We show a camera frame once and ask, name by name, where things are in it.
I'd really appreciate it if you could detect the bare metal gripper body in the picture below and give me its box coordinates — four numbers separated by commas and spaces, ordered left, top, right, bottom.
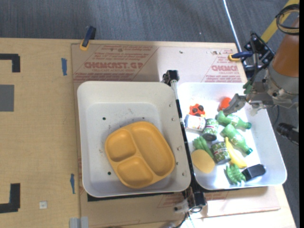
246, 81, 300, 109

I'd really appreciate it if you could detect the orange toy carrot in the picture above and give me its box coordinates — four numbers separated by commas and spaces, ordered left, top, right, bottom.
218, 97, 232, 111

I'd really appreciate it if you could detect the green plastic bottle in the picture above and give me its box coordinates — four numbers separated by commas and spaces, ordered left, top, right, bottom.
220, 123, 253, 155
215, 110, 252, 130

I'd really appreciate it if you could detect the green can with grape print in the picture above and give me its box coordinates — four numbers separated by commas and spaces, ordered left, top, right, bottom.
201, 118, 219, 142
210, 141, 231, 165

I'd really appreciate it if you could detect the red toy pizza slice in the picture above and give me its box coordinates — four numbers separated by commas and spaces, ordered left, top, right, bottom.
189, 103, 206, 118

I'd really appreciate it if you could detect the white plastic tray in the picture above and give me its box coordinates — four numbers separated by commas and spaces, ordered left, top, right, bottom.
177, 81, 288, 191
76, 80, 192, 198

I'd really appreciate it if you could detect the white can with print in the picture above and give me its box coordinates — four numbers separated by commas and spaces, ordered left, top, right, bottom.
184, 114, 207, 133

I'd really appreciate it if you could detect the yellow banana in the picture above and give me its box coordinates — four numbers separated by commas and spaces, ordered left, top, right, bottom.
224, 136, 247, 169

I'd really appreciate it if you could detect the green toy leafy vegetable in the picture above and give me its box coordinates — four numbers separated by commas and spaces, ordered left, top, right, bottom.
192, 136, 214, 159

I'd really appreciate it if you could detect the thin black and white rod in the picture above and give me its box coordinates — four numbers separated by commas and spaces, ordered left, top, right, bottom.
170, 79, 201, 195

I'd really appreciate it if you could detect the black rectangular block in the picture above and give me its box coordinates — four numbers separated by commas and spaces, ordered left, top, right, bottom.
241, 164, 266, 182

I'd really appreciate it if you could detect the yellow oval toy bread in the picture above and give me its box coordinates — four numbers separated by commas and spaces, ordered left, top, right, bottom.
191, 149, 216, 174

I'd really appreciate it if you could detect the green toy broccoli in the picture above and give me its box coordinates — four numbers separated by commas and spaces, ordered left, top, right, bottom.
223, 163, 247, 185

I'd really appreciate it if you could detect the yellow divided plate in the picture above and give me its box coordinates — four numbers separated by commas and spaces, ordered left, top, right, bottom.
104, 121, 176, 189

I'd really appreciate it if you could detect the brown cardboard board red print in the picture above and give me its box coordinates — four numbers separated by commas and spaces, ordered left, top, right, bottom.
70, 39, 282, 228

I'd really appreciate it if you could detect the black cylinder on white bracket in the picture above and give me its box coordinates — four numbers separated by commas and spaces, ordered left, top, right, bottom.
276, 122, 300, 146

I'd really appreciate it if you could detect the black block with thin wires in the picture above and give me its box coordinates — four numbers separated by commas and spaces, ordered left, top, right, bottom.
162, 69, 180, 84
187, 190, 207, 213

